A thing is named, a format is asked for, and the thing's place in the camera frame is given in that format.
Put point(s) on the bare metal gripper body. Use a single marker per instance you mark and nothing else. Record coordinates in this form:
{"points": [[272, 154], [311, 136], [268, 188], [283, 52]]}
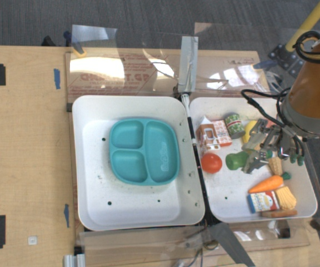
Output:
{"points": [[281, 141]]}

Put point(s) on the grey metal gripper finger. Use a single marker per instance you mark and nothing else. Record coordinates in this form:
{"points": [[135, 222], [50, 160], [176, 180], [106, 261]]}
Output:
{"points": [[260, 136], [258, 160]]}

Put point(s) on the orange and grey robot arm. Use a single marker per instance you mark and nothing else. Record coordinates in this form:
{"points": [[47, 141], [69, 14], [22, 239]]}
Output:
{"points": [[311, 93]]}

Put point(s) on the yellow banana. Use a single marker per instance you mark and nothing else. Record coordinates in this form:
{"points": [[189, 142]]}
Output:
{"points": [[248, 131]]}

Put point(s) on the orange carrot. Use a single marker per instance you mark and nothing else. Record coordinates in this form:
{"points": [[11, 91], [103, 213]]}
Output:
{"points": [[268, 183]]}

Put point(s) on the green and white can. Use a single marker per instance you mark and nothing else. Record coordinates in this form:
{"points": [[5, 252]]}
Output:
{"points": [[234, 125]]}

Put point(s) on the orange and white packet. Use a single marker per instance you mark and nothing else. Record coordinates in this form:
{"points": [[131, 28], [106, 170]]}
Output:
{"points": [[222, 132]]}

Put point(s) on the white plastic tray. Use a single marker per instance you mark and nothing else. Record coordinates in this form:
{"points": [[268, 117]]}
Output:
{"points": [[226, 185], [99, 160]]}

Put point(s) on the blue red white carton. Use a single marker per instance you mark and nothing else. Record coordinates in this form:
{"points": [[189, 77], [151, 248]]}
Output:
{"points": [[262, 202]]}

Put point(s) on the yellow waffle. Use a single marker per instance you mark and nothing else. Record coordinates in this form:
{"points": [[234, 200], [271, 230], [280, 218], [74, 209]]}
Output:
{"points": [[285, 197]]}

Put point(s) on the red tomato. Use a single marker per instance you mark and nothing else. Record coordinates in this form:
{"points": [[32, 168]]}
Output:
{"points": [[211, 163]]}

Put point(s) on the brown and white carton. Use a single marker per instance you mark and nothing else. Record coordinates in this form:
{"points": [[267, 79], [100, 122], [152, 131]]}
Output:
{"points": [[206, 133]]}

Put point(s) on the thin black and white rod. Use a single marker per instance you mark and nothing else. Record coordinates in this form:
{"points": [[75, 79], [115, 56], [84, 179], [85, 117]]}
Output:
{"points": [[197, 160]]}

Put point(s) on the blue divided plate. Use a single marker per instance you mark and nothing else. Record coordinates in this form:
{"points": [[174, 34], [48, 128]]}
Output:
{"points": [[160, 149]]}

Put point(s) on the brown cardboard board red print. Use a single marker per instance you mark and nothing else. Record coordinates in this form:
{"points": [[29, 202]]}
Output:
{"points": [[126, 79]]}

